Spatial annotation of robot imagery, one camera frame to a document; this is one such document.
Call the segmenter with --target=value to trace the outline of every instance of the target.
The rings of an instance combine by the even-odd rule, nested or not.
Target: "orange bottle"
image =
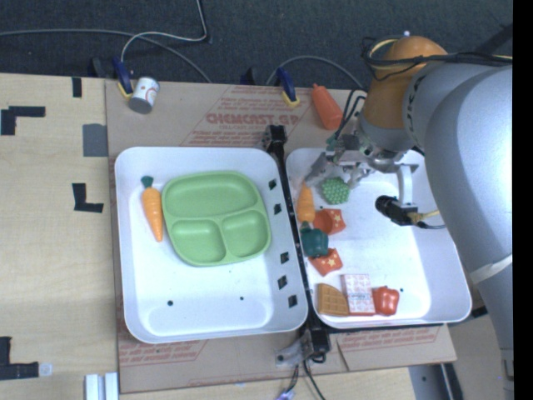
[[[327,130],[338,129],[341,125],[342,110],[324,86],[313,84],[311,97]]]

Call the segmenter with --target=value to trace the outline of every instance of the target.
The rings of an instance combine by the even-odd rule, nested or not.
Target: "toy sink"
[[[271,241],[261,194],[239,172],[172,179],[163,189],[162,208],[174,249],[191,265],[242,262]]]
[[[297,149],[287,157],[293,203],[322,151]],[[434,210],[422,157],[409,152],[402,162],[419,164],[413,200],[421,212]],[[154,240],[140,204],[146,175],[162,191],[162,242]],[[301,239],[292,235],[278,166],[262,150],[134,147],[118,156],[115,179],[124,314],[142,342],[296,330],[310,307],[317,310],[318,284],[340,290],[343,274],[366,274],[374,288],[398,290],[400,301],[387,317],[316,312],[329,328],[451,323],[470,313],[470,290],[447,230],[399,227],[376,210],[379,196],[398,196],[393,174],[363,178],[348,202],[335,206],[312,187],[316,209],[340,210],[346,223],[329,238],[342,267],[325,276],[298,257]]]

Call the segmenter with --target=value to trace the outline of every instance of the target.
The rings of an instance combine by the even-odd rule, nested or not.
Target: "green plate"
[[[172,179],[163,188],[162,207],[172,246],[191,265],[241,262],[270,245],[265,204],[254,183],[239,172]]]

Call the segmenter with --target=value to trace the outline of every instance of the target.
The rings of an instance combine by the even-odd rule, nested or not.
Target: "brown waffle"
[[[318,312],[328,316],[347,316],[348,302],[340,290],[329,284],[319,283]]]

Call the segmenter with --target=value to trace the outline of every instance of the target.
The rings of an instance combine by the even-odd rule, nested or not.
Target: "wooden surface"
[[[0,336],[11,363],[51,363],[52,375],[0,381],[0,399],[83,398],[83,377],[117,371],[109,183],[106,157],[84,157],[82,127],[106,123],[104,82],[0,75],[0,108],[44,106],[0,136]],[[103,212],[75,212],[73,183]],[[316,377],[335,399],[415,398],[406,368]],[[121,395],[140,399],[275,399],[287,380]],[[302,377],[297,399],[318,398]]]

